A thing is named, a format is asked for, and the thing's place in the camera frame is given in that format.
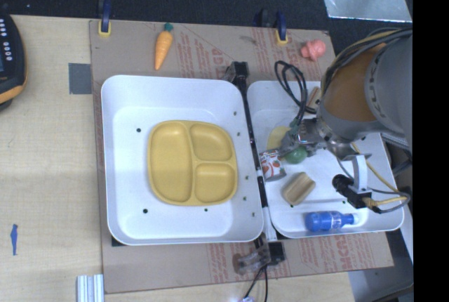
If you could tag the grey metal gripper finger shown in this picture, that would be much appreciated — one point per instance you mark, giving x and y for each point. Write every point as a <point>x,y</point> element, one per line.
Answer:
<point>288,144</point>
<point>311,152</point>

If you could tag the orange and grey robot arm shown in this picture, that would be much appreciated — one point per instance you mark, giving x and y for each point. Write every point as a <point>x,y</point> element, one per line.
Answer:
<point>372,93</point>

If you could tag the small can with strawberry print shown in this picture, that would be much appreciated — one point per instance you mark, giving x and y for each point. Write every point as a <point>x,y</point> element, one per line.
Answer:
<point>271,165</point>

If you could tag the yellow banana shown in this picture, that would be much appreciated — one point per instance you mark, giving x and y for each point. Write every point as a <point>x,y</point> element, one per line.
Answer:
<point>275,137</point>

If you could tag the tan bread bun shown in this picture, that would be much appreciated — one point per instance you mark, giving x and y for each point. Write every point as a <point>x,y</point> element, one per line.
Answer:
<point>299,188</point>

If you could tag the blue plastic bottle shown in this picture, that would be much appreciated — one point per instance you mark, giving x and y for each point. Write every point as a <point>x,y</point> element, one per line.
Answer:
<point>324,221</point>

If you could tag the pink toy figure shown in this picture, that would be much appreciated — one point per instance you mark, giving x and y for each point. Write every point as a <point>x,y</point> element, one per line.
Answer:
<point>313,49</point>

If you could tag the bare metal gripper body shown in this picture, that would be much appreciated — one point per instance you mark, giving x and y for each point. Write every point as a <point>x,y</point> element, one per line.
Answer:
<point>312,135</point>

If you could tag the yellow divided plate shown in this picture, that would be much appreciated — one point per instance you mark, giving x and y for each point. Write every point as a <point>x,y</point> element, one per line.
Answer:
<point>191,163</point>

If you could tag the white plastic tray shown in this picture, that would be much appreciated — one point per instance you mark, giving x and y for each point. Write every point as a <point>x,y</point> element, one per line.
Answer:
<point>326,167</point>
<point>133,167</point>

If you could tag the black cylinder on white bracket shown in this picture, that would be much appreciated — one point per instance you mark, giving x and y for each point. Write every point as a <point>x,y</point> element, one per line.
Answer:
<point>354,188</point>

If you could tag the orange carrot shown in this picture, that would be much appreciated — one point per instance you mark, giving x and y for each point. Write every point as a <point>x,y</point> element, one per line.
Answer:
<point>163,46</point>

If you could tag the brown cardboard board, red print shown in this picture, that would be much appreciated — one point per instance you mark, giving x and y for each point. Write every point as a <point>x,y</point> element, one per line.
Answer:
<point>217,44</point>

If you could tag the green apple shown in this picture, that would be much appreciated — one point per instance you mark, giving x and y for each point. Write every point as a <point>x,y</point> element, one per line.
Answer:
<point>296,156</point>

